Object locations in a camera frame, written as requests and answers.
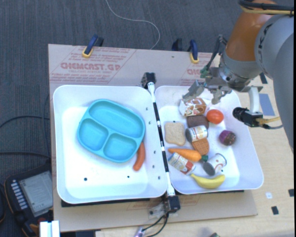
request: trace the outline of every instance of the black fabric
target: black fabric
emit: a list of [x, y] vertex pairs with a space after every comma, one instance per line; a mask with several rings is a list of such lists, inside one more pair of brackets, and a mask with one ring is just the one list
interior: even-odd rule
[[[294, 5], [294, 0], [273, 1]], [[199, 52], [212, 52], [217, 36], [228, 39], [241, 13], [237, 0], [108, 2], [122, 17], [154, 23], [160, 30], [157, 50], [171, 50], [182, 38], [183, 50], [194, 39]], [[158, 39], [151, 24], [117, 18], [105, 0], [0, 0], [0, 126], [11, 119], [0, 128], [0, 152], [50, 153], [49, 120], [40, 118], [49, 117], [49, 105], [44, 105], [49, 94], [47, 45], [87, 45], [94, 34], [106, 47], [150, 49]], [[26, 153], [0, 155], [0, 182], [45, 160]], [[24, 236], [8, 208], [0, 224], [0, 237], [7, 236]]]

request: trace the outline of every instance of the banana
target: banana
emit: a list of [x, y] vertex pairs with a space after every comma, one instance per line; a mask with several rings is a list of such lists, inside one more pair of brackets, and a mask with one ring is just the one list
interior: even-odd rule
[[191, 174], [191, 177], [195, 179], [197, 184], [200, 187], [203, 187], [205, 189], [214, 189], [220, 186], [224, 180], [226, 179], [225, 175], [218, 175], [212, 179], [210, 178], [205, 178], [201, 176], [196, 176], [194, 174]]

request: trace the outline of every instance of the device screen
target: device screen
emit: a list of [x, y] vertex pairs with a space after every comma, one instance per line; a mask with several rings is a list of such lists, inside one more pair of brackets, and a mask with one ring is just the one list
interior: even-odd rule
[[20, 186], [35, 217], [46, 213], [53, 205], [50, 171], [21, 180]]

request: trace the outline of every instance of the carrot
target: carrot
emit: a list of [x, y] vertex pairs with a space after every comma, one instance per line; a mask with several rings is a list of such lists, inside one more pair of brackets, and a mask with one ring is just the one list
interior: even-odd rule
[[202, 158], [202, 155], [193, 149], [187, 148], [168, 148], [170, 153], [178, 153], [182, 157], [190, 161], [199, 161]]
[[144, 160], [146, 157], [146, 151], [145, 151], [145, 145], [143, 142], [141, 142], [138, 150], [137, 150], [137, 159], [136, 162], [133, 165], [133, 170], [138, 171], [142, 167]]

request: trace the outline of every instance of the can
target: can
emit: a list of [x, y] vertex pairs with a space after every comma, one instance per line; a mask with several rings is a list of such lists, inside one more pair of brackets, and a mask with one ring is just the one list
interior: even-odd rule
[[222, 154], [217, 153], [212, 158], [209, 158], [207, 162], [203, 164], [203, 169], [207, 174], [209, 174], [210, 176], [213, 176], [219, 171], [221, 171], [221, 169], [226, 165], [227, 165], [226, 158]]
[[198, 125], [195, 127], [187, 128], [185, 130], [185, 137], [189, 142], [198, 141], [201, 139], [205, 139], [208, 136], [208, 131], [206, 126]]
[[178, 153], [173, 153], [168, 158], [168, 162], [170, 165], [185, 175], [190, 175], [195, 169], [195, 165], [192, 162], [190, 162], [188, 159], [185, 159]]

